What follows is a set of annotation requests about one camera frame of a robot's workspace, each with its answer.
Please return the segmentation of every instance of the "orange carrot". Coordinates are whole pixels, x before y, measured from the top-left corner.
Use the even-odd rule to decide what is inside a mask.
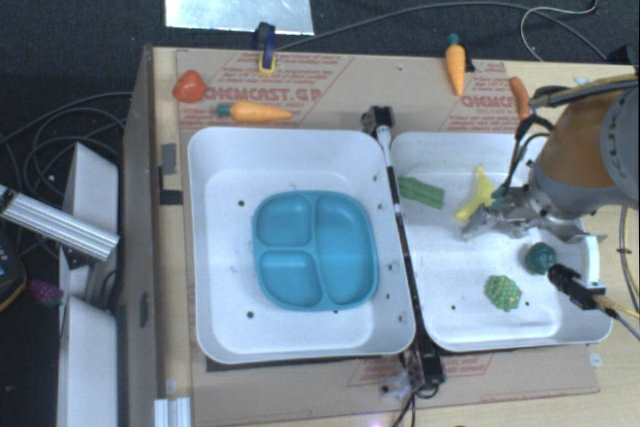
[[[457,34],[449,34],[447,37],[449,46],[445,53],[449,79],[453,85],[453,91],[460,96],[464,91],[464,72],[466,70],[466,52],[460,45]]]
[[[247,102],[245,100],[236,102],[230,107],[228,105],[218,105],[218,116],[228,116],[229,114],[234,120],[246,123],[280,121],[290,119],[293,116],[292,112],[285,111],[284,109]]]
[[[529,107],[529,93],[527,88],[518,77],[511,77],[509,79],[509,87],[513,98],[516,101],[516,112],[518,113],[518,119],[523,121],[531,116],[531,108]]]
[[[200,74],[195,70],[187,70],[173,86],[173,96],[179,102],[195,103],[204,96],[206,90],[207,85]]]

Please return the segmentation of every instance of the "white tray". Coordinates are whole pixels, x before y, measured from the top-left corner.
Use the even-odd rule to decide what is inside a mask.
[[[189,142],[196,331],[222,363],[396,354],[415,322],[397,224],[378,143],[353,131],[212,127]],[[378,287],[363,305],[281,308],[260,290],[251,219],[260,202],[294,190],[344,193],[371,221]]]
[[[467,133],[405,133],[393,142],[398,177],[445,190],[442,210],[404,198],[401,206],[425,327],[450,351],[591,343],[611,329],[609,317],[580,310],[546,276],[529,273],[522,263],[527,249],[544,241],[556,249],[558,263],[580,270],[589,251],[584,240],[564,244],[538,229],[521,239],[493,231],[462,240],[464,224],[454,213],[475,191],[475,167],[482,166],[498,186],[506,178],[513,144],[512,135]],[[535,158],[543,144],[540,138],[532,141],[525,160]],[[521,164],[513,185],[526,182],[528,171]],[[491,275],[507,275],[517,283],[523,292],[517,309],[499,310],[485,296]]]

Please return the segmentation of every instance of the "black floor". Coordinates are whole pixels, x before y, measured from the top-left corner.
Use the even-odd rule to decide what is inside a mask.
[[[419,4],[451,1],[499,1],[524,6],[548,5],[583,10],[591,0],[311,0],[314,25],[322,33],[345,24]],[[164,0],[0,0],[0,133],[14,133],[41,114],[89,95],[130,91],[143,43],[172,46],[248,48],[251,35],[168,29]],[[625,44],[638,58],[638,0],[600,0],[594,14],[561,15],[603,54]],[[523,12],[507,7],[449,7],[425,10],[300,46],[300,51],[441,56],[450,32],[460,34],[473,57],[531,60],[520,40]],[[599,62],[601,57],[575,35],[532,16],[527,34],[548,61]],[[278,37],[277,44],[294,41]],[[124,117],[126,100],[97,102]],[[48,138],[88,133],[103,115],[85,113],[58,120]],[[28,157],[38,126],[9,143],[18,168]],[[118,133],[105,141],[117,151]],[[0,148],[0,183],[20,187],[6,145]],[[48,172],[64,188],[67,162]],[[33,168],[27,170],[30,183]],[[53,202],[58,197],[40,186]],[[10,234],[16,237],[15,230]],[[23,235],[20,249],[33,240]],[[56,282],[57,262],[44,250],[24,254],[31,278]],[[29,293],[0,313],[0,425],[47,427],[55,423],[57,311],[38,304]]]

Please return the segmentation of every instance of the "blue plate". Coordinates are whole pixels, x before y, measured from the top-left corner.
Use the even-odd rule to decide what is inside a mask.
[[[260,288],[283,308],[353,308],[378,286],[369,217],[344,194],[296,191],[270,196],[253,216],[253,254]]]

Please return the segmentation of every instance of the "wooden table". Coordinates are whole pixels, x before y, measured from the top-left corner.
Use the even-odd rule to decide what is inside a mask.
[[[178,131],[176,102],[171,88],[177,77],[176,49],[155,48],[154,83],[156,95],[156,137],[158,151],[161,145],[175,142]],[[398,66],[411,66],[411,62],[396,58]],[[628,73],[628,69],[610,65],[577,65],[562,63],[507,62],[510,76],[519,76],[527,88],[549,84],[573,84],[574,77],[592,79]],[[552,112],[549,117],[557,117]],[[165,188],[181,189],[180,173],[164,178]],[[607,295],[630,304],[620,266],[618,243],[619,208],[602,208],[597,216],[585,219],[587,229],[593,233],[606,233],[608,238],[600,245],[601,279],[607,284]],[[165,338],[163,340],[165,373],[175,380],[175,396],[188,396],[191,386],[189,360],[188,307],[185,279],[185,261],[176,255],[184,254],[184,217],[182,206],[163,206],[159,213],[160,261]],[[638,213],[630,212],[628,246],[637,272]],[[482,404],[477,406],[446,407],[418,410],[416,425],[429,427],[508,425],[531,426],[627,426],[640,418],[640,343],[621,325],[614,324],[613,332],[602,343],[589,348],[599,355],[602,366],[597,368],[601,387],[598,394],[558,397]],[[390,425],[397,413],[367,414],[354,417],[327,418],[280,423],[291,427],[338,427],[344,425],[369,427]],[[403,425],[410,424],[410,413]]]

